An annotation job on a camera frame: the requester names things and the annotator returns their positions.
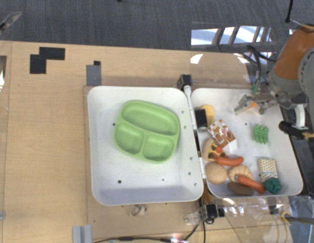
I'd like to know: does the tan croissant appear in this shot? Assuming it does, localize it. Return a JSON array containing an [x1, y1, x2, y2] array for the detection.
[[227, 165, 254, 184]]

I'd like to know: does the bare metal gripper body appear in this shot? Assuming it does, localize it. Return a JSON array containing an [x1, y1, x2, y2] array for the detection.
[[252, 86, 300, 109]]

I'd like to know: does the black block with wires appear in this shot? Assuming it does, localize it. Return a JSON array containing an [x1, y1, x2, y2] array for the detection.
[[180, 74, 192, 87], [206, 204, 219, 219]]

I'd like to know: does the brown oval cookie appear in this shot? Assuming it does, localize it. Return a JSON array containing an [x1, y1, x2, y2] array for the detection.
[[227, 181, 255, 196]]

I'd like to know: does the toy pizza slice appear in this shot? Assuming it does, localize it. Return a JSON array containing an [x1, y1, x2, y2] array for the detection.
[[202, 138, 224, 162]]

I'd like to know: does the black rectangular box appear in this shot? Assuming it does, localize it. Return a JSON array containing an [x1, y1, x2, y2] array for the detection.
[[194, 108, 209, 131]]

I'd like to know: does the orange sausage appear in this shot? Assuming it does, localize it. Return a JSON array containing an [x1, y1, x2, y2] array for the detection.
[[217, 156, 245, 167], [237, 175, 266, 194]]

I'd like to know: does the green broccoli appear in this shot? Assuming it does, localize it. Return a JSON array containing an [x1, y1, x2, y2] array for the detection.
[[263, 177, 283, 195]]

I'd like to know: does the black cylinder on white bracket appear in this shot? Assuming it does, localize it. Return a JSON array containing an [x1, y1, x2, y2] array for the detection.
[[278, 104, 310, 139]]

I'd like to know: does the thin black and white rod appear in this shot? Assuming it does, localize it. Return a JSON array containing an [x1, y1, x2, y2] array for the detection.
[[183, 84, 207, 180]]

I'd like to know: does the brown and white printed carton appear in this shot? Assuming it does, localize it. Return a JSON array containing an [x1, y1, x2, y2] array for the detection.
[[207, 119, 238, 154]]

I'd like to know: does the tan round bread bun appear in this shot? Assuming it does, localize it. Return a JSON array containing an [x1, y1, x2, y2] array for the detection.
[[205, 161, 228, 185]]

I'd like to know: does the green divided plate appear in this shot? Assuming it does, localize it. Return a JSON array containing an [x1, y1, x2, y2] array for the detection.
[[113, 99, 181, 165]]

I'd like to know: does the white plastic tray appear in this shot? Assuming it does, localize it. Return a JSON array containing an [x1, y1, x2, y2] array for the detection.
[[190, 87, 304, 198], [87, 86, 205, 207]]

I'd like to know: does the tan biscuit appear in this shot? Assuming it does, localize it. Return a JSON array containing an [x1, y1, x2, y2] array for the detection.
[[199, 104, 216, 127]]

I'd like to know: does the yellow patterned packet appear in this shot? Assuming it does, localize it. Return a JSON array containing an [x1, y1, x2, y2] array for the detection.
[[257, 158, 278, 182]]

